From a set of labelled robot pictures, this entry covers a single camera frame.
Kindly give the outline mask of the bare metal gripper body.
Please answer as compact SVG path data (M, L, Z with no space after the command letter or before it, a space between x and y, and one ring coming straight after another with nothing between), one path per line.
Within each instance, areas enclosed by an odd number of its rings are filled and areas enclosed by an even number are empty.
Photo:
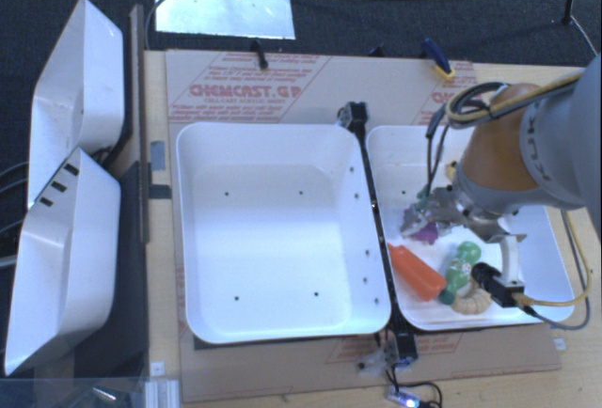
M500 243L507 237L515 237L522 242L525 233L511 233L499 220L500 215L485 212L473 205L465 207L461 197L451 186L435 188L428 197L439 203L438 222L435 225L439 237L446 236L456 227L471 231L484 243Z

